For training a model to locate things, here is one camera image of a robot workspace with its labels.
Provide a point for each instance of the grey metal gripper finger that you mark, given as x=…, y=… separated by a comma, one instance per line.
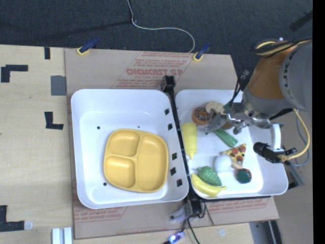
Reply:
x=214, y=124
x=239, y=128

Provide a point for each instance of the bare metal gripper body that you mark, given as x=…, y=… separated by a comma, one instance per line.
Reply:
x=250, y=117

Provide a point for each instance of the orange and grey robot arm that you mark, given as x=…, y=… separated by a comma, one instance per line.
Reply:
x=266, y=80

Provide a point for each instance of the brown doughnut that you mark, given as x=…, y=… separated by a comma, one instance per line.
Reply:
x=200, y=116

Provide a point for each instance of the beige croissant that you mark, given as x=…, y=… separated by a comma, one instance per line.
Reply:
x=213, y=106

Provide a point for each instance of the pizza slice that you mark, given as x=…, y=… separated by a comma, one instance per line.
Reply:
x=237, y=154

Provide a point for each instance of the yellow squeeze bottle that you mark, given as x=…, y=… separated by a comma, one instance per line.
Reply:
x=189, y=136

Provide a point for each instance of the white egg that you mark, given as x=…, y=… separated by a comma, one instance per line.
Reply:
x=222, y=163

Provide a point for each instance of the red and green strawberry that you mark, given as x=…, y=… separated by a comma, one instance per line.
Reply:
x=243, y=176

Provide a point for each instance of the green grapes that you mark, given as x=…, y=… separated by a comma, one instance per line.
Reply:
x=209, y=175

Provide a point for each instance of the white plastic tray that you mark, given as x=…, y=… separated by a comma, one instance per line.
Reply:
x=122, y=105
x=264, y=179

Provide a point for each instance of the yellow banana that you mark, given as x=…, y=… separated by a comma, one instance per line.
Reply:
x=203, y=187

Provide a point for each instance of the yellow divided plate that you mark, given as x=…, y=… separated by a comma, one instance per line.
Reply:
x=149, y=161

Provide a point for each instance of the brown cardboard board red print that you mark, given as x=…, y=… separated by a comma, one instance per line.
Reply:
x=106, y=67

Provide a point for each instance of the black cylinder on white bracket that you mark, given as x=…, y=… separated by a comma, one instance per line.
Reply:
x=265, y=151

